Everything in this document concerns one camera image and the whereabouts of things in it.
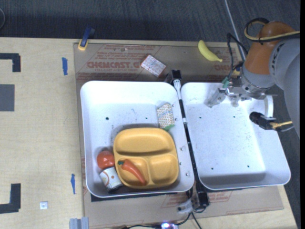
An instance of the small white square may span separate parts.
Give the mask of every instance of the small white square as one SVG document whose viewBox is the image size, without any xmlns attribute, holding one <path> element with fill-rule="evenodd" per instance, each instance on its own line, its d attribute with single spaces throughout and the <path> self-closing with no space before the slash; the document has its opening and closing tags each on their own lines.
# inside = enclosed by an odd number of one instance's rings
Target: small white square
<svg viewBox="0 0 305 229">
<path fill-rule="evenodd" d="M 40 209 L 47 209 L 47 208 L 48 208 L 48 202 L 47 201 L 40 202 Z"/>
</svg>

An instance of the yellow banana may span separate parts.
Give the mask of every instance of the yellow banana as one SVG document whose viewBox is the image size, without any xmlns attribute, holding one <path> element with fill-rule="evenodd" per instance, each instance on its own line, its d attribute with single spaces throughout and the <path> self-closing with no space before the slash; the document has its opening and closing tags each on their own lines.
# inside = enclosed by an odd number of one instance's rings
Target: yellow banana
<svg viewBox="0 0 305 229">
<path fill-rule="evenodd" d="M 200 40 L 198 43 L 198 48 L 200 53 L 209 61 L 219 61 L 222 62 L 223 60 L 218 58 L 216 54 L 214 54 L 212 51 L 208 49 L 208 47 L 205 45 L 203 40 Z"/>
</svg>

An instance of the wooden table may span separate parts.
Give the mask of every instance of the wooden table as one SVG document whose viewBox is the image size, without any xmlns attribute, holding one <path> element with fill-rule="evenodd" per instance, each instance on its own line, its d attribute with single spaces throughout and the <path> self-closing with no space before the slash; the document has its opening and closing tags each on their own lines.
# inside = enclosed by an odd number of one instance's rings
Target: wooden table
<svg viewBox="0 0 305 229">
<path fill-rule="evenodd" d="M 70 218 L 84 216 L 73 54 L 73 44 L 78 41 L 0 38 L 0 53 L 21 56 L 21 73 L 12 72 L 11 60 L 0 60 L 0 84 L 15 85 L 14 111 L 0 111 L 0 204 L 9 203 L 11 184 L 21 184 L 21 208 L 0 214 L 3 229 L 69 228 Z M 68 60 L 67 75 L 62 58 Z M 204 218 L 199 223 L 213 229 L 296 228 L 285 189 L 278 189 L 282 210 Z M 48 202 L 48 209 L 40 209 L 42 201 Z M 197 227 L 191 219 L 180 228 Z"/>
</svg>

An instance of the orange divided tray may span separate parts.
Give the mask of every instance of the orange divided tray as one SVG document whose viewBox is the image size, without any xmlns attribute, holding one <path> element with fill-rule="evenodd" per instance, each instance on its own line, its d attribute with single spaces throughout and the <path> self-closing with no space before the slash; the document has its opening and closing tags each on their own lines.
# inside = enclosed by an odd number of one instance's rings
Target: orange divided tray
<svg viewBox="0 0 305 229">
<path fill-rule="evenodd" d="M 132 188 L 157 188 L 172 184 L 178 177 L 179 165 L 175 143 L 171 135 L 160 128 L 126 129 L 115 137 L 113 144 L 115 167 L 122 183 Z M 138 179 L 118 165 L 129 159 L 146 180 Z"/>
</svg>

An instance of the white can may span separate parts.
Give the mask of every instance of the white can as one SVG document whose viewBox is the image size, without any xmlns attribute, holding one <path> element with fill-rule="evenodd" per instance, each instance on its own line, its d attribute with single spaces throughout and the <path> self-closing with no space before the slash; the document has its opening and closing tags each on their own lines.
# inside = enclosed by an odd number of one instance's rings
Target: white can
<svg viewBox="0 0 305 229">
<path fill-rule="evenodd" d="M 113 190 L 123 185 L 114 167 L 104 169 L 100 173 L 100 177 L 104 185 L 107 187 L 107 191 Z"/>
</svg>

